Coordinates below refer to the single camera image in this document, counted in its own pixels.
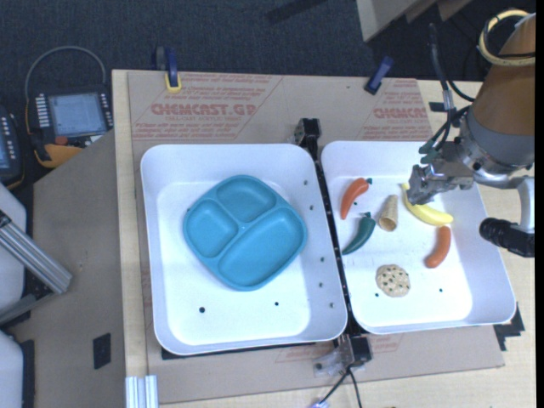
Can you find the orange toy chili pepper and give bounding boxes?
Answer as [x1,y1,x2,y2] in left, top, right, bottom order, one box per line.
[339,177,374,221]

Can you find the brown cardboard board, red print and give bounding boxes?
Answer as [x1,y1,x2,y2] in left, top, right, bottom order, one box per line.
[127,71,507,405]

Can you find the yellow banana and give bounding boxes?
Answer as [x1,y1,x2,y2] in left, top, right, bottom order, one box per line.
[400,182,455,228]

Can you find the black block with thin wires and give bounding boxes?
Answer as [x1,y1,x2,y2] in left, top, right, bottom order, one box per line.
[292,117,321,149]
[313,333,375,378]

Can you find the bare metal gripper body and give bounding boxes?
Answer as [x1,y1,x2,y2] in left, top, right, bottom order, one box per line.
[426,130,534,195]

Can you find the green toy chili pepper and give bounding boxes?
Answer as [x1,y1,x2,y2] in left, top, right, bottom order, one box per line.
[340,211,377,256]

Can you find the beige toy ice cream cone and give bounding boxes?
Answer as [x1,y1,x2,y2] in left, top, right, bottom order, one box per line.
[378,194,400,232]

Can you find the orange toy sausage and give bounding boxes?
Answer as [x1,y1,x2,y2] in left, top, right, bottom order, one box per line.
[424,225,452,269]

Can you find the beige chocolate chip biscuit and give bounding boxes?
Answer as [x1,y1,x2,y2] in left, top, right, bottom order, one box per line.
[374,263,411,299]

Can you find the thin black and white rod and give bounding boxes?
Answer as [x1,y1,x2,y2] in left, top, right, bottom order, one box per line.
[311,141,354,340]

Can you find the black cylinder on white bracket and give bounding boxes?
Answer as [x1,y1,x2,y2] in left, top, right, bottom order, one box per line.
[479,175,536,258]

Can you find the blue divided plate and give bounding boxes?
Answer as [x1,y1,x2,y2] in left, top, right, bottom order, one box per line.
[182,174,309,292]

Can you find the white plastic tray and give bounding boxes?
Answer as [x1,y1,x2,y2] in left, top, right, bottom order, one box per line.
[139,143,349,356]
[320,140,518,336]

